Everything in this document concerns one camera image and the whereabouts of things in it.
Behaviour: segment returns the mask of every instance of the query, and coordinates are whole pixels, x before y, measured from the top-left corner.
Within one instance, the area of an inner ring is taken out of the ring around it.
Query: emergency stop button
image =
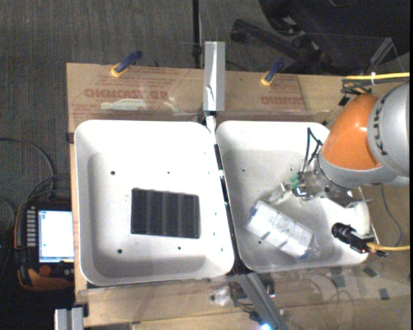
[[[40,276],[49,276],[52,273],[52,268],[49,265],[42,265],[40,267]]]

